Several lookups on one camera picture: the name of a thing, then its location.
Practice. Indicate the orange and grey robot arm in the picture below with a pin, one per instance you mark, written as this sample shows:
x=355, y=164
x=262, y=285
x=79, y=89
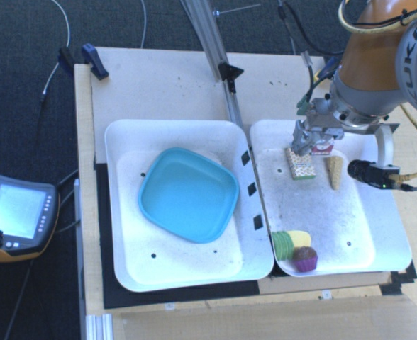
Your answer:
x=371, y=59

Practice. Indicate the yellow toy food piece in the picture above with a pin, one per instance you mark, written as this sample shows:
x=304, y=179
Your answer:
x=300, y=238

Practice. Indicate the beige ice cream cone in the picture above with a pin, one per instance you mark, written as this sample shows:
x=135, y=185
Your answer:
x=334, y=170

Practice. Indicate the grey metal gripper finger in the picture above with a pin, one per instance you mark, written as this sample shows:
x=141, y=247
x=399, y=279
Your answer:
x=327, y=136
x=301, y=140

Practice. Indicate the blue plate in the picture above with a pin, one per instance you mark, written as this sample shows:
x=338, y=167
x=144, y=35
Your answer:
x=189, y=195

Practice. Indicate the white plastic tray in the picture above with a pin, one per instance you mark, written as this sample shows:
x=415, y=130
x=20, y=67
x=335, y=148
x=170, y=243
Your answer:
x=318, y=218
x=180, y=267

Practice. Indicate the red and white carton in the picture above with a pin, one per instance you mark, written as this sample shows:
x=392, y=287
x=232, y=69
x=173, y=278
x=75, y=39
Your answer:
x=323, y=150

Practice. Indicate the white patterned carton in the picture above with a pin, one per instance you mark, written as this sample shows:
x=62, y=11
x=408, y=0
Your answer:
x=302, y=168

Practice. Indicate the purple cupcake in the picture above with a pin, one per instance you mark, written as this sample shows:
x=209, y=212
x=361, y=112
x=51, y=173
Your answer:
x=305, y=259

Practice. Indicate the green ridged toy vegetable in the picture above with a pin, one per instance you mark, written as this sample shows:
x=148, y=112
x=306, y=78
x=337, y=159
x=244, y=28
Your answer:
x=282, y=244

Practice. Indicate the black cylinder on white bracket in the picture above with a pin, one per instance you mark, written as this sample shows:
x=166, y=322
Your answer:
x=369, y=174

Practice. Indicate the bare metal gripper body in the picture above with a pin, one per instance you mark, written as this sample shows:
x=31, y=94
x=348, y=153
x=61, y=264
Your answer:
x=323, y=117

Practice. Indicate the pale wooden board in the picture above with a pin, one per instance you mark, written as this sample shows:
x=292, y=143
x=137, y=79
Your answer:
x=159, y=83

